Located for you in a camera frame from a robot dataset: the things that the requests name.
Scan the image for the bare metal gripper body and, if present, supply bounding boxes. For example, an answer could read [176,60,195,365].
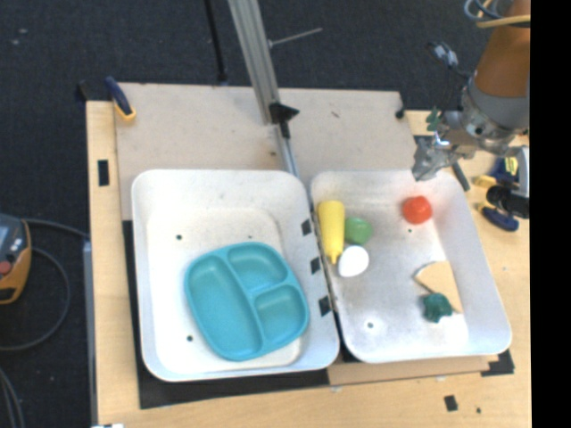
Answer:
[421,108,522,162]

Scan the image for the red tomato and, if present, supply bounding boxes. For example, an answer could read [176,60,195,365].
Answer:
[401,194,434,226]

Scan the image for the green apple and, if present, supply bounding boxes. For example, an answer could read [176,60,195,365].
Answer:
[343,216,375,247]

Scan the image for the white plastic tray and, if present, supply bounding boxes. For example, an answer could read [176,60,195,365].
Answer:
[309,169,514,366]
[130,169,342,383]

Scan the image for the yellow bottle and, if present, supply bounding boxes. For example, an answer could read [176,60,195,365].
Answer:
[317,199,347,266]

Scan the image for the tan pizza slice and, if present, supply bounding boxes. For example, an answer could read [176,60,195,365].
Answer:
[411,260,466,315]

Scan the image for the white egg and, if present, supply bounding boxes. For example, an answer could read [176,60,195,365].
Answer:
[336,244,371,279]

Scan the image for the thin black and white rod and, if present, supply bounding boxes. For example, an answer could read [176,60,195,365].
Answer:
[278,122,343,332]

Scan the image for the green broccoli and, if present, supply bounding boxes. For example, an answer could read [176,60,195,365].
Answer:
[421,292,454,324]

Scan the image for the black block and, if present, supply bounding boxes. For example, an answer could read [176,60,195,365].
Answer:
[269,101,301,128]

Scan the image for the pale wood board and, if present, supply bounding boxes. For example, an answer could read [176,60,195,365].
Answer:
[113,82,497,386]

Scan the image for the blue divided plate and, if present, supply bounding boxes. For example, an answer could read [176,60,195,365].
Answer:
[183,241,311,363]

